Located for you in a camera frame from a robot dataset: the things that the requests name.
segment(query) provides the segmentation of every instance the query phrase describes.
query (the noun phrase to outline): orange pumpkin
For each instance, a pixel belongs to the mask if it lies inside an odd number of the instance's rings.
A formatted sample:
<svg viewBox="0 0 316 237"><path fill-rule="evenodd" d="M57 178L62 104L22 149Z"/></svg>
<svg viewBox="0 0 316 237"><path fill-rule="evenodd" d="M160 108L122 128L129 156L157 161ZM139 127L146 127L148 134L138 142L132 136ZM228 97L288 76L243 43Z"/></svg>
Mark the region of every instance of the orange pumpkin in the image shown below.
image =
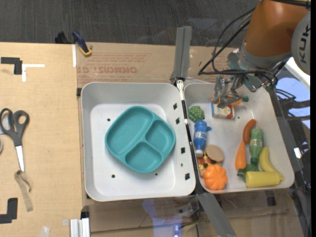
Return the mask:
<svg viewBox="0 0 316 237"><path fill-rule="evenodd" d="M221 190L228 181L226 169L218 164L210 165L203 174L205 185L211 190Z"/></svg>

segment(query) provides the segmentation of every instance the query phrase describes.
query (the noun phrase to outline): blue toy bottle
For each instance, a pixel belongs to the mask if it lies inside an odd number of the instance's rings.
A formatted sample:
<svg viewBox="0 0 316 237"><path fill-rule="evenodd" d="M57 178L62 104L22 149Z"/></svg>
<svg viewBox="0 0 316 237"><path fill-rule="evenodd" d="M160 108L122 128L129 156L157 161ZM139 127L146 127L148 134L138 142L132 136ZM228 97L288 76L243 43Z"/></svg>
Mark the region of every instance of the blue toy bottle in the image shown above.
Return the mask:
<svg viewBox="0 0 316 237"><path fill-rule="evenodd" d="M194 138L193 142L196 147L196 156L203 156L203 148L206 142L206 132L211 130L211 127L207 126L205 121L199 120L194 125Z"/></svg>

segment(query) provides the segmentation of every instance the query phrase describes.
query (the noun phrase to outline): black scissors handle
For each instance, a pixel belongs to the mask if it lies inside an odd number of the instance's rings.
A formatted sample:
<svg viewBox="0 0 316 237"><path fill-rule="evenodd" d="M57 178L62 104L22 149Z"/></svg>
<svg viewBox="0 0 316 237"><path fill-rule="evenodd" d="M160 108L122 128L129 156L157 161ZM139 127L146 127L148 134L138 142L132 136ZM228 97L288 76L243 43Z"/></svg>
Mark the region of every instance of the black scissors handle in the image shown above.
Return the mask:
<svg viewBox="0 0 316 237"><path fill-rule="evenodd" d="M9 129L6 129L2 123L2 116L5 112L8 112ZM25 116L25 120L23 123L20 123L19 119L22 116ZM22 135L29 121L30 121L30 116L25 111L16 111L13 114L12 110L10 110L9 108L4 108L0 112L0 127L7 135L9 135L12 138L14 142L14 146L16 147L22 145Z"/></svg>

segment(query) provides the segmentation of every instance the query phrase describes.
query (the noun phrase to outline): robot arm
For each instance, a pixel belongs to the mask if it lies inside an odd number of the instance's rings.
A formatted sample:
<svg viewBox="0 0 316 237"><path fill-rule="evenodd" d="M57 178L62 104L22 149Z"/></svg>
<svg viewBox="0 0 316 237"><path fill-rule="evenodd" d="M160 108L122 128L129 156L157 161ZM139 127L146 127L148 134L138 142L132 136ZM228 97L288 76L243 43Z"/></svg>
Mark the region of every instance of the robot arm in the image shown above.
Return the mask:
<svg viewBox="0 0 316 237"><path fill-rule="evenodd" d="M255 92L275 83L276 74L293 56L298 67L310 74L311 12L303 6L273 0L261 0L251 17L239 50L228 55L234 71L258 71L257 74L217 77L213 102L223 108L242 98L236 89L243 84Z"/></svg>

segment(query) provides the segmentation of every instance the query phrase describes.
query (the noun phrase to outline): scissors blade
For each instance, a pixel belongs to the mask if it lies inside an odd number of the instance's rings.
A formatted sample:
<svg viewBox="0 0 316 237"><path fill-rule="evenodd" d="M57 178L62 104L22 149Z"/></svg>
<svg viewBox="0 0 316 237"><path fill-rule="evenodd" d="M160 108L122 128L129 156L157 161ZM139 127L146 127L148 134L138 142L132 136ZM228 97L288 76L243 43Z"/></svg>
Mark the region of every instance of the scissors blade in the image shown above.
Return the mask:
<svg viewBox="0 0 316 237"><path fill-rule="evenodd" d="M22 146L17 146L17 147L15 147L15 149L16 149L16 152L18 154L20 169L24 172L24 160L23 160Z"/></svg>

